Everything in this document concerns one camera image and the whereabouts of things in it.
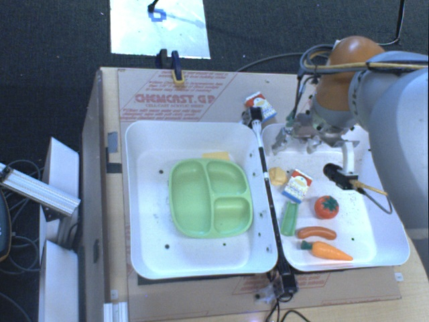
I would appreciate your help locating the yellow bread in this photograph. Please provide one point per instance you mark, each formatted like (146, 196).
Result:
(277, 176)

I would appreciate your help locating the red white blue carton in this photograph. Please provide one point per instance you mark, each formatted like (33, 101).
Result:
(261, 105)
(297, 186)

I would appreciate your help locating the black cylinder on white bracket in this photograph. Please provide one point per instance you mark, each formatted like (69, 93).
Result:
(340, 176)

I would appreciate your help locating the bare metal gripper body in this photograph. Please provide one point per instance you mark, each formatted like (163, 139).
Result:
(310, 129)

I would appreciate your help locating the brown cardboard board red print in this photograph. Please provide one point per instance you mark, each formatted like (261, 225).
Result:
(187, 96)

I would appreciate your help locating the white plastic tray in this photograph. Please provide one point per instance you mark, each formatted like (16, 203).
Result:
(362, 226)
(151, 213)

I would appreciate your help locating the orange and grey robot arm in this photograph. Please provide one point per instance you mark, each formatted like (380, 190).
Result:
(392, 112)

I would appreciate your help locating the red tomato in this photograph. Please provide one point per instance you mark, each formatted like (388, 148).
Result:
(326, 207)

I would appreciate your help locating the yellow flat square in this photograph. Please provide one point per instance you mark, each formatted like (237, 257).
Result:
(216, 155)

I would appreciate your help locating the thin black and white rod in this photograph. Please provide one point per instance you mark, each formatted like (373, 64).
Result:
(268, 183)

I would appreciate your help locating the orange carrot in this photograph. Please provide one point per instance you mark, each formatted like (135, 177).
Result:
(330, 252)

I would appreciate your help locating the green packet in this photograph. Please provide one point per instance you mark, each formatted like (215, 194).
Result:
(289, 219)

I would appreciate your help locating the green divided plate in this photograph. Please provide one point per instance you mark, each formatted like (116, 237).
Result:
(191, 196)

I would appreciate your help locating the brown sausage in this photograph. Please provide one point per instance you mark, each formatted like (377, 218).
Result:
(316, 233)

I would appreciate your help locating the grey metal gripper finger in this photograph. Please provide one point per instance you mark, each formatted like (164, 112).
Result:
(279, 141)
(313, 145)

